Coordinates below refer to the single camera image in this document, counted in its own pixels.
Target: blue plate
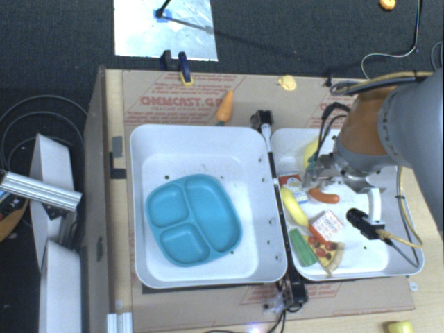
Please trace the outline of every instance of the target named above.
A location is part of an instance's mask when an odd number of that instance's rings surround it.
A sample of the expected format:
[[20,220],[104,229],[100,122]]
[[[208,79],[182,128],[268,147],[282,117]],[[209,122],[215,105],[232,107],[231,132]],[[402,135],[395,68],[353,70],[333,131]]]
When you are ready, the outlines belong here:
[[210,262],[241,241],[236,209],[212,176],[186,176],[158,187],[146,199],[145,213],[160,249],[178,266]]

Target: cardboard box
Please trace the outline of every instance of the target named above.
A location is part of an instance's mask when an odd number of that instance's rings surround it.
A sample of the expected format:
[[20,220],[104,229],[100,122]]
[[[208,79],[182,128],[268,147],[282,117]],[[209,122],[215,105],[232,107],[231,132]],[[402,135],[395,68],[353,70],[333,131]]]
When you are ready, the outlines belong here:
[[[99,70],[85,128],[84,315],[91,332],[106,332],[110,312],[131,311],[134,332],[140,333],[276,319],[264,310],[276,297],[275,284],[162,291],[142,286],[134,270],[129,137],[143,123],[214,125],[229,89],[234,90],[229,126],[247,127],[257,110],[272,110],[274,130],[317,128],[333,98],[322,78],[296,78],[293,92],[283,90],[277,76],[194,74],[194,79],[186,88],[174,72]],[[309,302],[287,319],[414,308],[405,277],[308,284],[307,290]]]

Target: black carpet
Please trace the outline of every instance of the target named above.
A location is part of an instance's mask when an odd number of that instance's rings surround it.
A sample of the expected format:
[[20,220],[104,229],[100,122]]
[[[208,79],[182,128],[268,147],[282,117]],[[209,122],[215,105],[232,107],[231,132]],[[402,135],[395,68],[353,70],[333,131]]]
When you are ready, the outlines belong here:
[[[210,0],[218,62],[191,62],[192,71],[361,78],[368,53],[405,53],[413,42],[417,0],[397,0],[391,12],[379,0]],[[424,0],[418,51],[407,58],[374,57],[370,76],[430,71],[430,53],[443,39],[444,0]],[[0,115],[16,102],[55,94],[88,107],[99,65],[158,70],[157,60],[114,55],[113,0],[0,0]],[[59,112],[80,129],[85,119],[63,101],[35,101],[0,124],[35,110]],[[51,117],[27,119],[10,131],[6,153],[37,131],[71,144],[75,174],[81,146],[75,132]],[[11,158],[27,173],[32,142]],[[81,178],[76,178],[81,189]],[[39,275],[32,230],[20,223],[16,239],[0,243],[0,332],[36,332]]]

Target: toy pizza slice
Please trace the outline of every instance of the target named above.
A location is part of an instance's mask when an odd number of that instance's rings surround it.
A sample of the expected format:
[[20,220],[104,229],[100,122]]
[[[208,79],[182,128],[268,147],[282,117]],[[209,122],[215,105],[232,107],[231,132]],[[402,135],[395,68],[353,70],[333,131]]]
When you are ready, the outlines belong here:
[[304,236],[319,264],[331,275],[339,266],[344,254],[344,243],[328,241],[325,245],[313,236]]

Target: silver square panel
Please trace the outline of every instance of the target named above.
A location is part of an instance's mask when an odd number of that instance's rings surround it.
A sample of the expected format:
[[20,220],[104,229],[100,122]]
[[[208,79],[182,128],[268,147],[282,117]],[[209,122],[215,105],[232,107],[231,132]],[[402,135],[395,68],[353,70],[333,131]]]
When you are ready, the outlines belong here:
[[165,0],[114,0],[114,46],[117,56],[173,58],[184,51],[191,60],[217,61],[210,0],[171,0],[164,16],[155,11]]

